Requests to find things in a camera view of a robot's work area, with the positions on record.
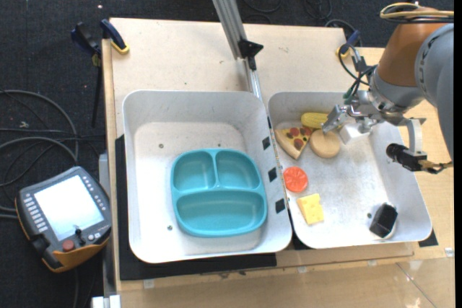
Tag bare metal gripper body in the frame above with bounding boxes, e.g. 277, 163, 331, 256
339, 89, 409, 133

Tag yellow corn cob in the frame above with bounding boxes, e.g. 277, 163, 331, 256
300, 112, 330, 130

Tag white cube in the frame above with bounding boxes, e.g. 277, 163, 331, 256
339, 122, 371, 146

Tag tan round biscuit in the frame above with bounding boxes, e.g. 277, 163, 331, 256
309, 128, 341, 159

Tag pizza slice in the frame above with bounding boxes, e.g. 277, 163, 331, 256
274, 126, 314, 161

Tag orange round slice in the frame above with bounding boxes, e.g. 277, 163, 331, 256
282, 166, 309, 193

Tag white plastic tray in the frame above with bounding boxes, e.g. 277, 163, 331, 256
121, 89, 293, 264
267, 91, 433, 250

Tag yellow cheese wedge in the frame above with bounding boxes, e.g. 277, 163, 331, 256
296, 193, 325, 226

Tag black block with white base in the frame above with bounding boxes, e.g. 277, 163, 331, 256
368, 202, 399, 239

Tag blue divided plate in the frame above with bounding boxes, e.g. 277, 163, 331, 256
170, 149, 269, 238

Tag pale wood board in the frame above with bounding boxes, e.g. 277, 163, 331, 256
102, 17, 416, 291

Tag black cylinder on white bracket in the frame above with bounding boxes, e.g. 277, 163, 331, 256
385, 117, 428, 172

